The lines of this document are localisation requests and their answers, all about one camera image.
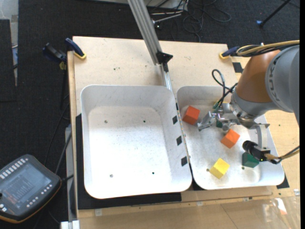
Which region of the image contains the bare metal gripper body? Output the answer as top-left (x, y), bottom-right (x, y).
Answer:
top-left (215, 103), bottom-right (259, 129)

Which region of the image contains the orange cube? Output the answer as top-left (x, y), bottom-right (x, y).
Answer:
top-left (220, 128), bottom-right (241, 149)
top-left (182, 105), bottom-right (201, 126)

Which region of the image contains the white plastic tray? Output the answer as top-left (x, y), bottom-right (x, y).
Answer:
top-left (80, 84), bottom-right (193, 199)
top-left (176, 85), bottom-right (285, 191)

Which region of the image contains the yellow cube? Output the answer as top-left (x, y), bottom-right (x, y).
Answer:
top-left (209, 157), bottom-right (231, 180)

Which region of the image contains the pale wood board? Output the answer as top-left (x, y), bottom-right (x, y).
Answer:
top-left (67, 35), bottom-right (300, 220)

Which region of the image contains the black cylinder on white bracket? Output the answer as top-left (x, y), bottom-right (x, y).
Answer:
top-left (242, 123), bottom-right (272, 162)

